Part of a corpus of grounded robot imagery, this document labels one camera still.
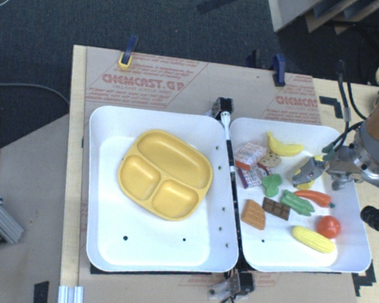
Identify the yellow divided plate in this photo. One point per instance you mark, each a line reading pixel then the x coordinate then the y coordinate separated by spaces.
pixel 165 175

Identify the thin black and white rod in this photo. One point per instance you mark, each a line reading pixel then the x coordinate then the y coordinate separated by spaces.
pixel 232 167

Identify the white and purple packet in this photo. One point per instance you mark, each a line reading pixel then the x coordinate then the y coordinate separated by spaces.
pixel 252 178

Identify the red tomato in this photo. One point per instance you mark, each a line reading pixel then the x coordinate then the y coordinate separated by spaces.
pixel 329 227

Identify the white plastic tray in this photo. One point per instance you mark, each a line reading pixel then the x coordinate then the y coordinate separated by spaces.
pixel 283 255
pixel 152 244

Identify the brown chocolate bar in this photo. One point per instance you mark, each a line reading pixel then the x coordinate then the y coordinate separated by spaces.
pixel 276 208

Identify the tan chocolate chip biscuit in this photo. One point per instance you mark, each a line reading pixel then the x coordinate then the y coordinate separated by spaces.
pixel 271 160

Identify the orange carrot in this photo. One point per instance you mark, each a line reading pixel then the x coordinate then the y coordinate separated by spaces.
pixel 314 197

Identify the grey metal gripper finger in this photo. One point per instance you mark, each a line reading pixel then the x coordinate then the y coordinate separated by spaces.
pixel 308 171
pixel 341 183

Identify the orange waffle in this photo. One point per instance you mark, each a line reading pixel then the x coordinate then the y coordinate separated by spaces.
pixel 253 215

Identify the yellow corn cob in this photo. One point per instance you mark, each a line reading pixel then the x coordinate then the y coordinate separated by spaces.
pixel 313 239

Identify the green broccoli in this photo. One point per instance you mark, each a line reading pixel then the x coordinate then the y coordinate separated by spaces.
pixel 271 184

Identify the yellow banana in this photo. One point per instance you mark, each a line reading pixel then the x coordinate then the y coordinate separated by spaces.
pixel 284 148

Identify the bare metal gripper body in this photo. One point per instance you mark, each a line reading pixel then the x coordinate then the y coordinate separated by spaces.
pixel 344 165

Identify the orange and white carton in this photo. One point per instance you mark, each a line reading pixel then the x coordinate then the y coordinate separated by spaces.
pixel 249 155

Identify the brown cardboard board red print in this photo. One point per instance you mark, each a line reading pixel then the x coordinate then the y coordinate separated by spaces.
pixel 169 88

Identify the yellow rounded toy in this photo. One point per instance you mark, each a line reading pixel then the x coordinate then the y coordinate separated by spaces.
pixel 304 185

